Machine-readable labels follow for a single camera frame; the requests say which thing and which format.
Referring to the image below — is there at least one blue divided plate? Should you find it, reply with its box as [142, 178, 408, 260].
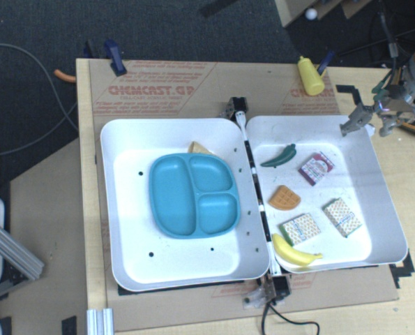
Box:
[149, 153, 241, 240]

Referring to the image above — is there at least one purple and white carton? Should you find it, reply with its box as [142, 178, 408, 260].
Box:
[297, 151, 336, 187]

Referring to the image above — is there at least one tan pizza slice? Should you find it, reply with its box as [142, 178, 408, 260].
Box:
[188, 140, 216, 156]

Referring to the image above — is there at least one brown cardboard board red print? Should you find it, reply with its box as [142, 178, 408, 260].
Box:
[88, 58, 401, 333]

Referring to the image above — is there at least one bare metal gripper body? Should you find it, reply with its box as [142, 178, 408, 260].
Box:
[379, 81, 415, 118]

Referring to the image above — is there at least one white carton with orange dots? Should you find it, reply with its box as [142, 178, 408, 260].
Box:
[279, 212, 322, 247]
[322, 197, 363, 239]

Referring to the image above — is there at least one yellow banana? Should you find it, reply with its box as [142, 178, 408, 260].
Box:
[271, 232, 324, 268]

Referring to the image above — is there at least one yellow squeeze bottle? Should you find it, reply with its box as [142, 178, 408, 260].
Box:
[296, 56, 326, 97]

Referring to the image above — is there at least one white plastic tray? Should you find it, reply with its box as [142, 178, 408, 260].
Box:
[100, 118, 271, 292]
[245, 114, 409, 275]

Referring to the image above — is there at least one thin black and white rod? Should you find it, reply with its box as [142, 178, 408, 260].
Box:
[235, 111, 277, 276]

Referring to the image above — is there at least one green chili pepper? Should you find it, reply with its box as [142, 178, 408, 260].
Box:
[259, 143, 298, 169]

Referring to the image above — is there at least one orange waffle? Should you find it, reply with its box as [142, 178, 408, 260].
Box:
[268, 184, 302, 211]

